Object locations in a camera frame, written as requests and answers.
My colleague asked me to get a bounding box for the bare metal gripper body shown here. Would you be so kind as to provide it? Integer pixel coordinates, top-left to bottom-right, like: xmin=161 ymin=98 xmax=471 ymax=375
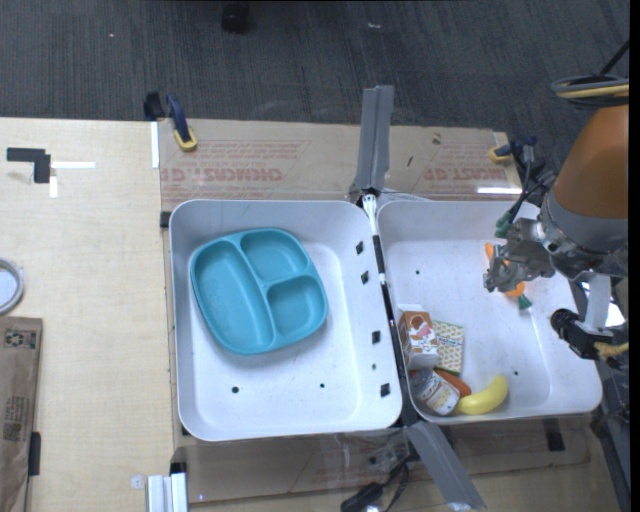
xmin=503 ymin=218 xmax=569 ymax=280

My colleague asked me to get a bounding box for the orange carrot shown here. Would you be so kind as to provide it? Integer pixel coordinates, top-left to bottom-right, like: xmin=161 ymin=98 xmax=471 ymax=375
xmin=483 ymin=241 xmax=534 ymax=311

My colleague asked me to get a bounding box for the white plastic tray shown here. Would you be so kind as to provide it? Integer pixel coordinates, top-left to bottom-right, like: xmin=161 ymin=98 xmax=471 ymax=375
xmin=168 ymin=198 xmax=404 ymax=443
xmin=375 ymin=199 xmax=604 ymax=427

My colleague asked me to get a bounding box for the yellow patterned packet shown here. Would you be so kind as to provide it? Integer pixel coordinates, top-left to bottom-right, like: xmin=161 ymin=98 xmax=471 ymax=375
xmin=431 ymin=319 xmax=466 ymax=377

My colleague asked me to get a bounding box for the brown and white carton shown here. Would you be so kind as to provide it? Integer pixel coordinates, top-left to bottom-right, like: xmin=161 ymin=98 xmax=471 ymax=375
xmin=396 ymin=309 xmax=442 ymax=372

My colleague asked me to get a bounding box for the orange sausage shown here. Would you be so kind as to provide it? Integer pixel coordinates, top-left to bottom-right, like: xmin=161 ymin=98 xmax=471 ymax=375
xmin=433 ymin=367 xmax=473 ymax=399

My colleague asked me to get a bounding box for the thin black and white rod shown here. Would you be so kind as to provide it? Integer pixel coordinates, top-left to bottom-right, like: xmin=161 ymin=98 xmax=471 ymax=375
xmin=360 ymin=193 xmax=409 ymax=401

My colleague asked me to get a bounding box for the yellow banana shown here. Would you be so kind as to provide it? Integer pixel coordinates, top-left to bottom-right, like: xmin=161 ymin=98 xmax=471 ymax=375
xmin=454 ymin=373 xmax=510 ymax=417

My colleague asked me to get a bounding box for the white bottle with yellow print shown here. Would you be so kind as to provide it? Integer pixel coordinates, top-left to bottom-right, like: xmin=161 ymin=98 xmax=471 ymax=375
xmin=409 ymin=367 xmax=462 ymax=418

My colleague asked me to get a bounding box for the brown cardboard board red print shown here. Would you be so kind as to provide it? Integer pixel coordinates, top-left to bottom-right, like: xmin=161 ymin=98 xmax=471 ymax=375
xmin=157 ymin=117 xmax=592 ymax=504

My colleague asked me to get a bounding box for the blue divided plate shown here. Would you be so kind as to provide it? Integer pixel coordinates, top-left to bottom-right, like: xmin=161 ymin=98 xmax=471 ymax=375
xmin=188 ymin=227 xmax=330 ymax=357

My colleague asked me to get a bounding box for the brown paper bag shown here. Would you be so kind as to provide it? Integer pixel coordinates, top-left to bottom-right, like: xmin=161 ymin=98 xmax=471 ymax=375
xmin=0 ymin=315 xmax=44 ymax=512

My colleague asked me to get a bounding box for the black cylinder on white bracket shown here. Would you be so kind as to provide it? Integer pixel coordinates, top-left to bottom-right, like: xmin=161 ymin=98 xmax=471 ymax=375
xmin=549 ymin=273 xmax=617 ymax=361

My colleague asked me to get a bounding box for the white ring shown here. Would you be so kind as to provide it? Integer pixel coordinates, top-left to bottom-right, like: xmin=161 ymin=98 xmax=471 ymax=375
xmin=0 ymin=257 xmax=26 ymax=317

